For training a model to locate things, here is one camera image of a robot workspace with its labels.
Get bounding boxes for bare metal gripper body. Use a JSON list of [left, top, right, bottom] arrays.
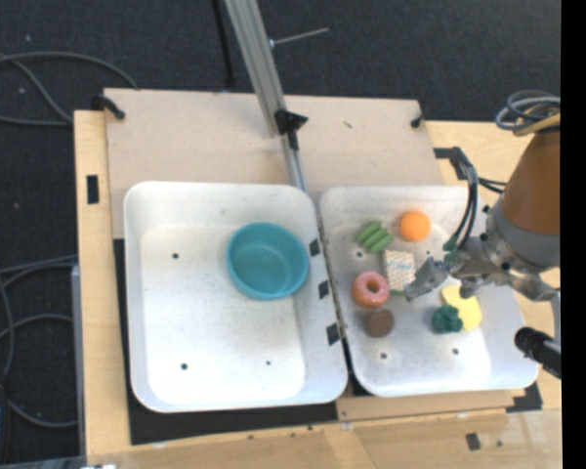
[[445, 234, 520, 288]]

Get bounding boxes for yellow toy food piece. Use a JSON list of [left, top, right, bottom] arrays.
[[440, 283, 484, 332]]

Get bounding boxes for beige wafer biscuit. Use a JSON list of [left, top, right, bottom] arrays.
[[382, 248, 417, 292]]

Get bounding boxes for green broccoli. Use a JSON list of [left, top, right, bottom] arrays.
[[430, 304, 465, 335]]

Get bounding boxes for orange toy fruit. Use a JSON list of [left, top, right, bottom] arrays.
[[398, 210, 433, 242]]

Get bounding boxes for brown round biscuit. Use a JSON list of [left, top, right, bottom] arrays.
[[362, 308, 397, 339]]

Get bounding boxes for pink doughnut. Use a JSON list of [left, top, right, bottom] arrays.
[[351, 270, 391, 310]]

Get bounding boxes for green pea pods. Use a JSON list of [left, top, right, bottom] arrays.
[[356, 220, 395, 255]]

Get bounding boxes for white plastic tray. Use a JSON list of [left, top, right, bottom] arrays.
[[317, 185, 540, 399], [123, 180, 350, 414]]

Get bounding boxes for teal bowl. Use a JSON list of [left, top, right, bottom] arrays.
[[225, 221, 311, 303]]

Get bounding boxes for pale wood board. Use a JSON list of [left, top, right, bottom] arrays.
[[102, 87, 529, 422]]

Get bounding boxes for black cylinder on white bracket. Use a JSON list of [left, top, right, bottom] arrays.
[[512, 272, 562, 379]]

